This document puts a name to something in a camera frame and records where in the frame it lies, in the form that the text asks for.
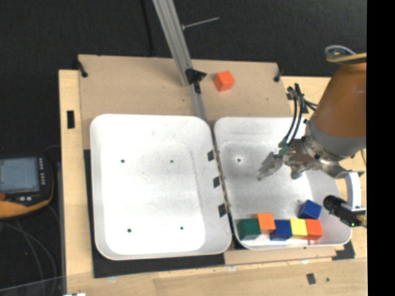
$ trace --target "white tray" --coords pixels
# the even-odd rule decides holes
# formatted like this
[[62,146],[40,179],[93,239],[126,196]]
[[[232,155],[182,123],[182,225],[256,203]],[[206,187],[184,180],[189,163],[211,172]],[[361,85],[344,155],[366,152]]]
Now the white tray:
[[[322,171],[306,171],[299,179],[291,179],[290,167],[258,181],[257,170],[270,152],[278,152],[278,143],[291,125],[288,117],[225,117],[214,125],[215,141],[225,181],[228,204],[236,225],[259,212],[273,213],[275,219],[297,217],[300,205],[310,199],[321,206],[327,195],[340,196],[336,181]],[[301,124],[297,138],[305,131]],[[261,235],[254,240],[239,240],[251,250],[263,250],[301,245],[342,245],[351,238],[351,229],[322,208],[320,218],[323,236],[317,241],[289,239],[270,240]]]
[[106,258],[209,255],[229,247],[206,122],[105,114],[92,121],[90,137],[94,235]]

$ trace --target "black floor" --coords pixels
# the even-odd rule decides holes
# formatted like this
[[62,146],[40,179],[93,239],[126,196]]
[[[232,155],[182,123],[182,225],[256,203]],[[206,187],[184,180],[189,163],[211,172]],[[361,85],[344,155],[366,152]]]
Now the black floor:
[[[277,62],[284,75],[330,76],[337,67],[325,60],[326,46],[367,51],[367,0],[174,3],[184,25],[220,18],[186,29],[193,59]],[[54,167],[61,163],[57,72],[75,68],[78,54],[170,57],[152,0],[0,0],[1,153],[48,148]],[[56,214],[57,197],[3,225],[0,289],[62,275]],[[45,247],[32,243],[37,258],[19,226]]]

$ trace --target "red block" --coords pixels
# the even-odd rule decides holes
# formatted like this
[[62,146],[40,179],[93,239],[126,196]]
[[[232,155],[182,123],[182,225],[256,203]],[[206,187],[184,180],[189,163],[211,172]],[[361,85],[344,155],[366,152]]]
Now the red block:
[[233,86],[233,83],[235,83],[235,79],[229,70],[218,72],[214,77],[214,84],[218,91],[229,90]]
[[320,220],[306,218],[307,236],[305,240],[316,241],[323,236],[322,224]]
[[260,232],[262,234],[270,234],[276,229],[273,213],[258,213],[256,218],[258,219]]

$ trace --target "cube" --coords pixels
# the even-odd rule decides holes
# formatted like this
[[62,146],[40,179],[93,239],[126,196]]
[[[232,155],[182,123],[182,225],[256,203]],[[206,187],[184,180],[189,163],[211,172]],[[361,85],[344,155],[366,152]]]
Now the cube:
[[307,236],[306,220],[302,218],[291,218],[291,239],[304,239]]
[[256,218],[259,222],[261,234],[270,234],[273,230],[276,229],[273,213],[258,213],[256,215]]
[[306,200],[297,213],[298,218],[312,218],[317,220],[320,217],[322,206],[313,202],[312,200]]
[[240,220],[237,225],[240,240],[254,240],[260,236],[258,219],[247,218]]
[[322,224],[320,220],[306,218],[307,236],[305,240],[316,241],[323,236]]
[[275,220],[276,229],[269,236],[273,241],[286,241],[292,236],[291,222],[289,220]]
[[218,91],[229,90],[233,86],[233,83],[235,83],[235,79],[229,70],[218,72],[214,77],[214,85]]

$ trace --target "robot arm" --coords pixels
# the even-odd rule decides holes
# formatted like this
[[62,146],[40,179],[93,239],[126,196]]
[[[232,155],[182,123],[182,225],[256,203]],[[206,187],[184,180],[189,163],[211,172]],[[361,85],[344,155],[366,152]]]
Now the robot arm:
[[[349,51],[345,54],[344,49],[342,46],[326,49],[327,60],[340,64],[340,67],[314,108],[301,139],[294,137],[301,121],[301,112],[309,102],[304,99],[297,84],[295,90],[288,88],[295,100],[294,121],[278,145],[281,148],[279,153],[271,152],[262,162],[258,179],[273,174],[282,164],[291,168],[293,179],[298,179],[306,170],[322,170],[335,179],[344,178],[347,202],[329,196],[324,200],[324,207],[349,226],[366,226],[366,209],[360,205],[359,183],[359,176],[364,172],[349,171],[339,164],[366,148],[366,53]],[[289,139],[294,126],[294,134]]]

